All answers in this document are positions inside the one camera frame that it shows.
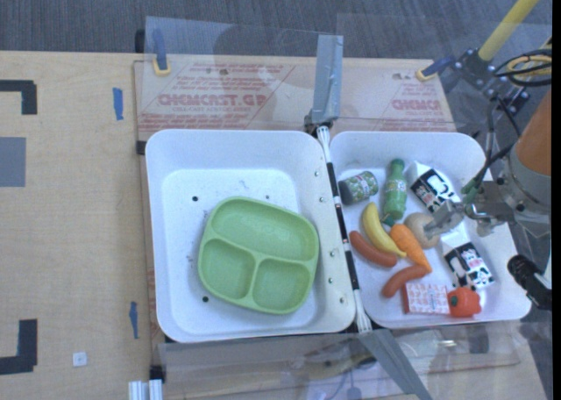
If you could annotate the red and white packet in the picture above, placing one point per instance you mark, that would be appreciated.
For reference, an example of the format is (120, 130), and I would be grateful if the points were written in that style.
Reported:
(426, 298)

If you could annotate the orange carrot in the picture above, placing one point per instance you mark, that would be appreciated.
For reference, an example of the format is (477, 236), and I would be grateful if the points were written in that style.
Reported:
(409, 242)

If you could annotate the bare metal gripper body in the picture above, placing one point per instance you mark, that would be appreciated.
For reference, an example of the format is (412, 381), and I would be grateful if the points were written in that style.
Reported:
(493, 207)

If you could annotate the black cylinder on white bracket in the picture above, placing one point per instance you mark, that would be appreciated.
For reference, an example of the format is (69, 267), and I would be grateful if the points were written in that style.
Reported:
(528, 277)

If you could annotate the orange bell pepper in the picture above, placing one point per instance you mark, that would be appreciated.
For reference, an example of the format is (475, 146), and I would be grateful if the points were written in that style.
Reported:
(464, 302)

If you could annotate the orange sausage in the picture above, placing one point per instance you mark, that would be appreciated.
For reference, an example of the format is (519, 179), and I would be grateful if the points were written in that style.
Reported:
(401, 280)
(372, 251)

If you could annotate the yellow banana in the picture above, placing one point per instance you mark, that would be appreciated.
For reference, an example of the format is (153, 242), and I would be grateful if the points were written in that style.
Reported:
(376, 231)

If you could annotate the brown cardboard board red print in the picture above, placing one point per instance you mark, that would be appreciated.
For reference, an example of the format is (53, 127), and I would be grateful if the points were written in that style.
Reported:
(245, 95)

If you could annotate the black and white milk carton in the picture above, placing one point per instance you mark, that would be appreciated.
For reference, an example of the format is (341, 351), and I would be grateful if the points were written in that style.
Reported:
(469, 266)
(427, 187)

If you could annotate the green divided plate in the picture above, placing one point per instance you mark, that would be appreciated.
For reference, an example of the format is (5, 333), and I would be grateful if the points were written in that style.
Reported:
(258, 253)

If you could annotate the green bottle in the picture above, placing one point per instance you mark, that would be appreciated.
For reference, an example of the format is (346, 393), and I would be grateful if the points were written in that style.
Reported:
(395, 196)

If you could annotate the beige round bread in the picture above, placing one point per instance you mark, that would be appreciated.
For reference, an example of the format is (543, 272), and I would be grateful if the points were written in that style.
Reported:
(416, 227)

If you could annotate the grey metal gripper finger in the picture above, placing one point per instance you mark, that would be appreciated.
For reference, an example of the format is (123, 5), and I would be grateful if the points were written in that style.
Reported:
(440, 226)
(449, 212)

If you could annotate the white plastic tray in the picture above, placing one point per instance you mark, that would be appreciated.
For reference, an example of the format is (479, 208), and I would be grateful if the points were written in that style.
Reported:
(495, 302)
(184, 161)

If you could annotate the green can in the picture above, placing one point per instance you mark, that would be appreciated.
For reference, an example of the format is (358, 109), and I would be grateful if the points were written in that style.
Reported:
(358, 187)

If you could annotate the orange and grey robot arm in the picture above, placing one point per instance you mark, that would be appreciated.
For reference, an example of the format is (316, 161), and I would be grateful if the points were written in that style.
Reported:
(532, 148)

